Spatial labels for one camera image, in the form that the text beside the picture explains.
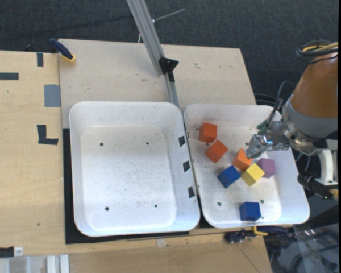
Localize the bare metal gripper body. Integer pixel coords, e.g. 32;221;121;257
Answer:
268;120;321;156

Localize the orange cube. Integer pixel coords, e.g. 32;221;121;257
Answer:
205;139;229;164
232;148;253;171
198;122;218;144

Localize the purple cube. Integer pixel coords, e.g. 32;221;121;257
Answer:
256;158;276;179

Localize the yellow cube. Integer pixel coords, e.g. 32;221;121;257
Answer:
241;163;265;187

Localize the blue cube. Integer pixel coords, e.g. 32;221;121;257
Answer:
217;165;242;189
239;201;262;222

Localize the white plastic tray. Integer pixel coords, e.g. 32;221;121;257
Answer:
69;101;201;238
183;104;311;229

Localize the pale wood board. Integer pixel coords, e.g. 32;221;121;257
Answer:
58;38;267;249

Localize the black cylinder on white bracket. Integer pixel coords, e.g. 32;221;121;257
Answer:
297;138;339;200

